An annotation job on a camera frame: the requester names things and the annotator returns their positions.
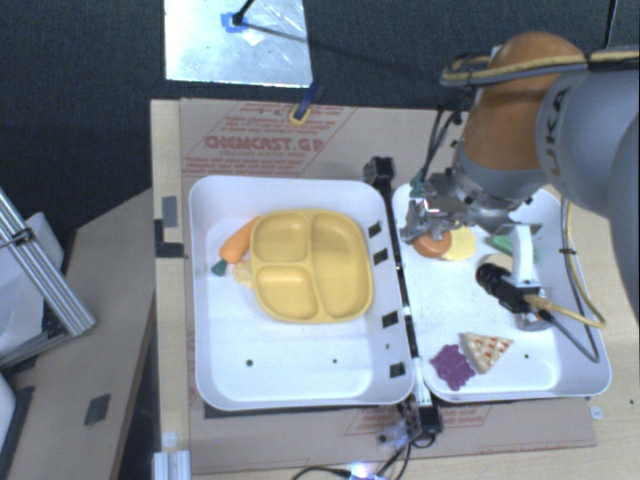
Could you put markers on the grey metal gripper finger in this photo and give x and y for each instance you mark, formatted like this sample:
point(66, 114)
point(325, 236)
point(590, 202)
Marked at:
point(441, 230)
point(416, 223)

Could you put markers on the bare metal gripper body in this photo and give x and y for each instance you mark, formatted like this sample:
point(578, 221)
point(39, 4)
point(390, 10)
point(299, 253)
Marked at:
point(457, 200)

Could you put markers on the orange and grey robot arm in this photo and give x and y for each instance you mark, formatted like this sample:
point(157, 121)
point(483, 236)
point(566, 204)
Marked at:
point(575, 133)

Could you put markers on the orange doughnut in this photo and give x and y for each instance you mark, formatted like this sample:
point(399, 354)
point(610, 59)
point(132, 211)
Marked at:
point(430, 248)

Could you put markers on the yellow round biscuit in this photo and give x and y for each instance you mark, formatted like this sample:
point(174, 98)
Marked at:
point(462, 245)

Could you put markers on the thin black and white rod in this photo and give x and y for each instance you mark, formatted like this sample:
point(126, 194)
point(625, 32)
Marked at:
point(400, 268)

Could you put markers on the white plastic tray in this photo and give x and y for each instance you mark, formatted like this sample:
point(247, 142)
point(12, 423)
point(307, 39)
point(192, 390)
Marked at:
point(295, 358)
point(450, 308)

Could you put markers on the yellow divided plate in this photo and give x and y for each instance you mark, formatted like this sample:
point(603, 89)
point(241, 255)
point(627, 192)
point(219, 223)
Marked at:
point(312, 268)

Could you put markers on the brown cardboard board red print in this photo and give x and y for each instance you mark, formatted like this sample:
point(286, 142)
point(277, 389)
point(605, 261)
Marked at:
point(330, 133)

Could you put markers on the pizza slice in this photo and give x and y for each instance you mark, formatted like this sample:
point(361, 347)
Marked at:
point(482, 350)

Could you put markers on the purple grapes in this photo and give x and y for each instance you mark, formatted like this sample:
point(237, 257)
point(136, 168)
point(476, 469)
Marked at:
point(452, 365)

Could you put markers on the orange carrot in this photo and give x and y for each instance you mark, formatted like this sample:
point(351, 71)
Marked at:
point(237, 243)

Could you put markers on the pale yellow biscuit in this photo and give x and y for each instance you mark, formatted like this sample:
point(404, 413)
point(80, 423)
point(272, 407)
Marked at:
point(243, 274)

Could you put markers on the black cylinder on white bracket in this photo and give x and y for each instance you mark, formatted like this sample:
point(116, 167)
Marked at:
point(502, 283)

